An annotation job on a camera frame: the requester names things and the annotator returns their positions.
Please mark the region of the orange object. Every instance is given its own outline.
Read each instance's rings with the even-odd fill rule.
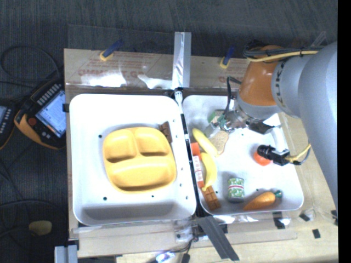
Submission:
[[[190,144],[190,147],[191,147],[191,153],[193,154],[193,156],[198,156],[199,159],[201,160],[199,143],[193,142]]]
[[[200,164],[200,156],[193,156],[193,163],[194,163],[194,171],[197,186],[199,188],[203,188],[205,186],[205,182],[203,181],[202,169]]]
[[[212,186],[208,187],[205,192],[203,190],[201,192],[210,210],[220,208],[220,202]]]
[[[271,163],[271,160],[260,156],[257,151],[254,152],[253,159],[260,165],[268,165]]]
[[[281,47],[268,45],[261,50],[279,49]],[[249,63],[242,83],[239,94],[241,99],[251,105],[274,106],[276,105],[272,96],[271,78],[277,61],[273,62],[251,62]]]
[[[271,204],[273,204],[276,200],[276,198],[281,198],[282,193],[280,190],[276,191],[275,193],[273,192],[264,192],[261,195],[257,196],[255,199],[250,201],[246,206],[244,206],[243,210],[256,210],[256,209],[261,209],[265,208]]]
[[[123,193],[141,193],[169,186],[177,177],[173,152],[158,129],[115,130],[103,144],[107,177]]]

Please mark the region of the white basin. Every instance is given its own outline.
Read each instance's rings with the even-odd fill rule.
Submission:
[[[191,130],[198,128],[204,131],[208,126],[208,118],[212,112],[225,109],[226,104],[226,96],[190,95],[184,99],[183,110],[191,142],[195,142],[191,136]],[[269,125],[280,125],[278,115],[274,115],[268,120],[267,124]],[[237,129],[230,134],[223,154],[216,158],[218,177],[212,186],[221,207],[210,211],[199,190],[201,205],[205,211],[212,215],[237,215],[297,210],[302,206],[303,191],[295,166],[287,164],[282,167],[274,163],[266,166],[259,165],[253,159],[253,154],[261,144],[274,147],[275,141],[271,134],[262,135],[247,128]],[[230,203],[228,201],[227,182],[229,178],[244,179],[244,202]],[[264,191],[274,190],[281,190],[283,195],[282,199],[274,205],[261,210],[243,211],[244,205],[250,199]]]
[[[70,102],[73,212],[85,225],[191,217],[196,198],[177,103],[166,96],[81,94]],[[169,122],[175,181],[144,193],[123,193],[109,182],[102,145],[112,131]]]

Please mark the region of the green can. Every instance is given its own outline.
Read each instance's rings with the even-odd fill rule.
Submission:
[[[228,180],[228,201],[231,203],[242,203],[244,201],[243,178],[231,178]]]

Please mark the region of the carrot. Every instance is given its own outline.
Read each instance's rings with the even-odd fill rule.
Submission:
[[[265,208],[270,204],[273,204],[276,198],[281,198],[282,193],[280,190],[273,192],[264,192],[261,195],[257,196],[255,199],[251,200],[243,210],[255,210],[260,208]]]

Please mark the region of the yellow plate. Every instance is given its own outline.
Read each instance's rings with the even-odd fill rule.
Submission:
[[[113,131],[104,140],[103,157],[110,182],[125,193],[160,189],[177,176],[171,146],[155,128]]]

